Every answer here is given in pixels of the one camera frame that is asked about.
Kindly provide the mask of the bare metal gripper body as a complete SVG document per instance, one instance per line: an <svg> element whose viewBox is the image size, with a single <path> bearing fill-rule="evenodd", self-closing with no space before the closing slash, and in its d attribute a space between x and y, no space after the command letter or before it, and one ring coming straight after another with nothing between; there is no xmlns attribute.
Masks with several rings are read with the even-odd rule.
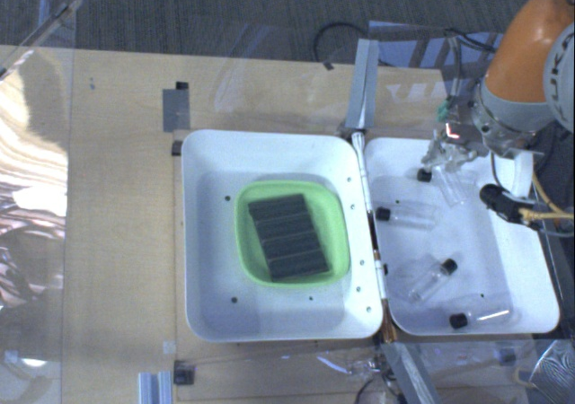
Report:
<svg viewBox="0 0 575 404"><path fill-rule="evenodd" d="M463 156L514 156L526 150L535 137L534 131L518 131L474 110L448 112L443 120L443 146Z"/></svg>

